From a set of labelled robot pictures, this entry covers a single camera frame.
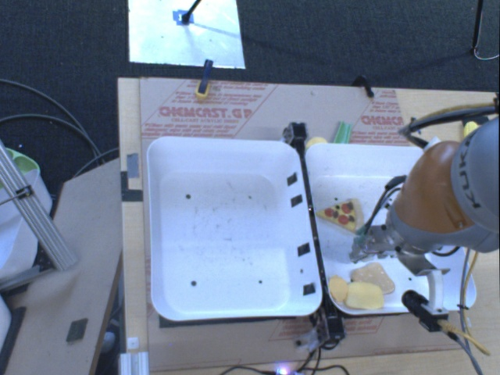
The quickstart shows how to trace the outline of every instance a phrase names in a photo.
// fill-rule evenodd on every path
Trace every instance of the black pole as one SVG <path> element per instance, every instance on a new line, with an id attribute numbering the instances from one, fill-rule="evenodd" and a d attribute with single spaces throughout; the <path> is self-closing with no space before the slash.
<path id="1" fill-rule="evenodd" d="M 483 2 L 484 0 L 477 0 L 476 24 L 474 25 L 474 36 L 471 50 L 472 53 L 476 51 L 477 44 L 479 43 L 479 33 L 481 29 L 481 21 L 483 19 Z"/>
<path id="2" fill-rule="evenodd" d="M 191 14 L 193 13 L 193 11 L 196 9 L 196 7 L 198 6 L 198 4 L 200 3 L 201 0 L 196 0 L 196 2 L 193 3 L 193 5 L 191 6 L 191 8 L 189 9 L 189 11 L 187 11 L 185 14 L 183 14 L 181 16 L 182 18 L 182 23 L 184 25 L 188 25 L 189 24 L 189 19 L 191 18 Z"/>

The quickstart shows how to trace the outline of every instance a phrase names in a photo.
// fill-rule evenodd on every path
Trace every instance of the green object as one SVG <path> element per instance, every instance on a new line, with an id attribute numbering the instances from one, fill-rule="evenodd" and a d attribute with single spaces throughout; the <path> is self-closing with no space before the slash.
<path id="1" fill-rule="evenodd" d="M 341 121 L 338 125 L 334 143 L 349 143 L 349 140 L 351 139 L 351 129 L 352 125 Z"/>
<path id="2" fill-rule="evenodd" d="M 23 175 L 29 173 L 32 170 L 40 171 L 40 166 L 37 164 L 37 162 L 27 155 L 16 152 L 15 150 L 12 150 L 10 148 L 7 148 L 7 152 L 10 154 L 10 157 L 14 160 L 14 163 L 17 165 L 17 168 L 20 169 Z"/>

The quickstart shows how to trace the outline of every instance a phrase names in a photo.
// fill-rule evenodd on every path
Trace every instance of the toy pizza slice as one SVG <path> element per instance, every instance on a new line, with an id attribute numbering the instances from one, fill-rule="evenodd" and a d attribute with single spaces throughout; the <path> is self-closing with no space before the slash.
<path id="1" fill-rule="evenodd" d="M 317 211 L 316 215 L 351 232 L 356 232 L 363 225 L 361 205 L 355 198 Z"/>

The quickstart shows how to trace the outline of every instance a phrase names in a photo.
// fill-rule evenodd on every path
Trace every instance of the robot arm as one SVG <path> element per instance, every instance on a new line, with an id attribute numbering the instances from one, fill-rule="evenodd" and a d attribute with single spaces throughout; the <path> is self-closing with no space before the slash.
<path id="1" fill-rule="evenodd" d="M 390 207 L 385 225 L 355 239 L 351 260 L 396 255 L 414 274 L 444 245 L 498 249 L 498 117 L 462 143 L 425 148 Z"/>

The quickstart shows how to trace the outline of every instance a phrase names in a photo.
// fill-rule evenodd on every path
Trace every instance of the black carpet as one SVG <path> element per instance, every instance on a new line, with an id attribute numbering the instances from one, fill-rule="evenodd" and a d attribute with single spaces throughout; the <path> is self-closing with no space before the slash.
<path id="1" fill-rule="evenodd" d="M 480 54 L 498 52 L 499 0 L 485 0 Z M 246 70 L 221 80 L 498 90 L 498 60 L 470 54 L 477 0 L 237 0 Z M 127 0 L 0 0 L 0 78 L 67 107 L 101 151 L 117 141 L 118 77 L 199 77 L 193 67 L 128 62 Z M 41 113 L 45 100 L 0 84 L 0 118 Z M 44 120 L 0 123 L 0 138 L 42 167 L 57 193 L 91 159 L 71 130 Z"/>

